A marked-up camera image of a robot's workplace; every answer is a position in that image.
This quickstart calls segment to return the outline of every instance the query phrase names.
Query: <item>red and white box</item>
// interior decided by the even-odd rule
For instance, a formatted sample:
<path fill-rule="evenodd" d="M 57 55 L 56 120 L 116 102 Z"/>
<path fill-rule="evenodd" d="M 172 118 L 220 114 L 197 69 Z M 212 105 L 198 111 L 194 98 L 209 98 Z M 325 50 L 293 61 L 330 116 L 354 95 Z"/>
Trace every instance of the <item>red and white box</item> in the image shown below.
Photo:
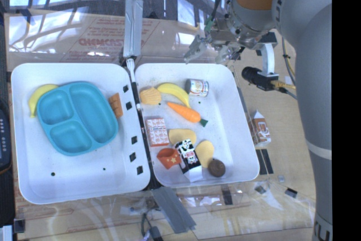
<path fill-rule="evenodd" d="M 248 125 L 255 146 L 263 147 L 271 142 L 271 134 L 265 117 L 258 110 L 254 113 Z"/>
<path fill-rule="evenodd" d="M 167 146 L 169 138 L 163 118 L 146 120 L 147 136 L 151 147 Z"/>

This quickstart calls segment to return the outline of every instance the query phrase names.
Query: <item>toy food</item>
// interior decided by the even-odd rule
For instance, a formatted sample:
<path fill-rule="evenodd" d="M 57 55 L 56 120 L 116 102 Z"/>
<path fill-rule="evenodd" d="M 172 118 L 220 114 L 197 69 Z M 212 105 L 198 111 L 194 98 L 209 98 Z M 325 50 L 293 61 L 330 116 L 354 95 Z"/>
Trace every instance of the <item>toy food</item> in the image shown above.
<path fill-rule="evenodd" d="M 186 80 L 185 91 L 196 97 L 206 97 L 209 91 L 209 83 L 204 80 Z"/>
<path fill-rule="evenodd" d="M 146 120 L 147 135 L 151 147 L 167 146 L 169 138 L 163 118 Z"/>
<path fill-rule="evenodd" d="M 188 108 L 181 104 L 171 103 L 171 102 L 167 102 L 167 105 L 169 105 L 169 107 L 171 107 L 175 112 L 177 112 L 178 114 L 180 114 L 182 117 L 184 117 L 186 120 L 190 122 L 200 122 L 202 126 L 205 126 L 208 122 L 206 120 L 203 120 L 201 118 L 201 115 L 192 108 Z"/>
<path fill-rule="evenodd" d="M 36 106 L 37 106 L 39 98 L 44 93 L 47 93 L 50 90 L 54 90 L 57 87 L 58 87 L 57 85 L 48 84 L 48 85 L 42 85 L 35 90 L 35 92 L 32 94 L 32 96 L 29 98 L 29 101 L 28 101 L 28 105 L 30 108 L 30 117 L 35 117 Z"/>
<path fill-rule="evenodd" d="M 109 104 L 111 105 L 116 118 L 121 117 L 123 115 L 123 109 L 122 109 L 122 104 L 120 102 L 119 93 L 116 93 L 109 98 Z"/>
<path fill-rule="evenodd" d="M 181 157 L 179 156 L 178 151 L 173 148 L 164 148 L 160 150 L 157 158 L 167 170 L 172 166 L 181 163 Z"/>
<path fill-rule="evenodd" d="M 210 141 L 202 141 L 196 146 L 195 151 L 197 153 L 199 162 L 201 162 L 202 167 L 208 168 L 208 165 L 213 158 L 213 144 Z"/>
<path fill-rule="evenodd" d="M 186 107 L 191 108 L 189 103 L 189 95 L 180 86 L 166 82 L 157 87 L 157 90 L 161 93 L 171 94 L 177 97 Z"/>
<path fill-rule="evenodd" d="M 220 160 L 212 160 L 208 165 L 208 171 L 215 177 L 221 177 L 226 172 L 226 166 Z"/>
<path fill-rule="evenodd" d="M 160 91 L 158 91 L 155 87 L 142 90 L 139 93 L 139 97 L 140 101 L 144 104 L 159 104 L 162 100 Z"/>
<path fill-rule="evenodd" d="M 197 141 L 196 133 L 189 129 L 170 129 L 168 137 L 172 144 L 179 143 L 184 139 L 190 139 L 193 144 Z"/>
<path fill-rule="evenodd" d="M 191 140 L 185 139 L 175 144 L 174 148 L 179 152 L 180 157 L 182 158 L 179 166 L 183 175 L 191 182 L 202 179 L 202 165 L 199 162 Z"/>

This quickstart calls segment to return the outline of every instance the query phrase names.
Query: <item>brown ball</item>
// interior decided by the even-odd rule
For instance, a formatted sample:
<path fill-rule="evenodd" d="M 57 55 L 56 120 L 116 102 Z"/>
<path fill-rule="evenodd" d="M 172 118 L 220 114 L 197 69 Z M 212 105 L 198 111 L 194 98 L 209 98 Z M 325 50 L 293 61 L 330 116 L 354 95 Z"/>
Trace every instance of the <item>brown ball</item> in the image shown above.
<path fill-rule="evenodd" d="M 221 177 L 226 172 L 226 166 L 220 160 L 212 160 L 208 165 L 208 171 L 215 177 Z"/>

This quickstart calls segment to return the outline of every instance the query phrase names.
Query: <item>gray robot arm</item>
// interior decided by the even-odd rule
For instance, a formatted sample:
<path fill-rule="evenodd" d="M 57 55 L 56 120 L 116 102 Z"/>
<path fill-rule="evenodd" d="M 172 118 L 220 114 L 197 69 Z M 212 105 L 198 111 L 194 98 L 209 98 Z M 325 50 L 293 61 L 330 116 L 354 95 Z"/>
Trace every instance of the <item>gray robot arm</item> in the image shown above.
<path fill-rule="evenodd" d="M 316 186 L 312 239 L 332 240 L 332 0 L 232 0 L 223 19 L 209 21 L 206 37 L 193 43 L 186 62 L 207 45 L 218 51 L 217 63 L 241 47 L 261 49 L 260 39 L 272 28 L 295 48 L 297 101 Z M 272 61 L 272 56 L 265 55 Z M 262 82 L 268 72 L 265 67 L 259 69 L 257 81 Z M 257 86 L 267 90 L 265 85 Z"/>

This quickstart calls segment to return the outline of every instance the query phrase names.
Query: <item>toy carrot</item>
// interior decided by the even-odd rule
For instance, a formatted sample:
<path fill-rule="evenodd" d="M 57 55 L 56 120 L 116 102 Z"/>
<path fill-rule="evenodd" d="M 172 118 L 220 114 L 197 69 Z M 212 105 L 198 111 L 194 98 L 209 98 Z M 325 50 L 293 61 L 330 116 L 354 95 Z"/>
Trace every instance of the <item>toy carrot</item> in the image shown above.
<path fill-rule="evenodd" d="M 177 112 L 178 114 L 180 114 L 182 117 L 184 117 L 186 120 L 190 122 L 200 122 L 202 126 L 205 126 L 208 122 L 206 120 L 203 120 L 201 118 L 201 115 L 192 108 L 188 108 L 181 104 L 176 104 L 171 102 L 167 102 L 167 105 L 169 105 L 169 107 L 171 107 L 175 112 Z"/>

